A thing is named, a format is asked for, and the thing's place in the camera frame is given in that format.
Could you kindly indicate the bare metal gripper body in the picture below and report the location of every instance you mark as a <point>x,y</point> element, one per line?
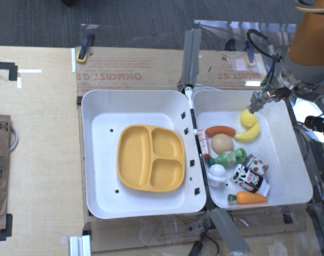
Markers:
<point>298,87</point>

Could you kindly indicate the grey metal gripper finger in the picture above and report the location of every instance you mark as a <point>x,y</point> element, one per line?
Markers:
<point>255,99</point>
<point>261,102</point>

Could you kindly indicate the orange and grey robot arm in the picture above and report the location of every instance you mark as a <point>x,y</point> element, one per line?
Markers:
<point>308,44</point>

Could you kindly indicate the yellow lemon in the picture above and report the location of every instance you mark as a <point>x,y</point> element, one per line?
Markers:
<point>248,119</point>

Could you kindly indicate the yellow banana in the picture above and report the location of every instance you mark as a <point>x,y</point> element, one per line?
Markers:
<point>248,136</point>

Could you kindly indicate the orange sausage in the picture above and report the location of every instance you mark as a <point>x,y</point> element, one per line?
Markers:
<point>220,131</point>

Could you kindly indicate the white plastic tray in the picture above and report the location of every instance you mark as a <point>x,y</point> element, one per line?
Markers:
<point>103,153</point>
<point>281,153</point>

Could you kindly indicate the tan bread bun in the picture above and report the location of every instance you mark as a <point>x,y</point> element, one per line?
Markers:
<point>222,143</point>

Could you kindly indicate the strawberry print can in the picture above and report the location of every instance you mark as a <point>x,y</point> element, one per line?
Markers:
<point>257,165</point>

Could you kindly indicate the green bottle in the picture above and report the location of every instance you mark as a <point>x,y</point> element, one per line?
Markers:
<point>229,158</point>

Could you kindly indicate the orange and white carton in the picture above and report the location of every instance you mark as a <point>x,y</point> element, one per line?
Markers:
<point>203,143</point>

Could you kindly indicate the black and white milk carton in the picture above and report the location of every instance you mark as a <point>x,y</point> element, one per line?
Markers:
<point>248,180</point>

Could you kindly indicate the white toy bottle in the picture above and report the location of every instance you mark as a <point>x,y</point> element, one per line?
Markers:
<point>217,174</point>

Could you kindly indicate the orange carrot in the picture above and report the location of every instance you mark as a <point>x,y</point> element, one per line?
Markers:
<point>249,198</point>

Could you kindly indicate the brown cardboard board red print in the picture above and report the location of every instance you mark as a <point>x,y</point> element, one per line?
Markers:
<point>140,73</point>

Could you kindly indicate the orange divided plate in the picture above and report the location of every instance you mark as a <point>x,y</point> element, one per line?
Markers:
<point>135,159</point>

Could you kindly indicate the black cylinder on white bracket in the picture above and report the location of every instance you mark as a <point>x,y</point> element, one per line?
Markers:
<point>315,123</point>

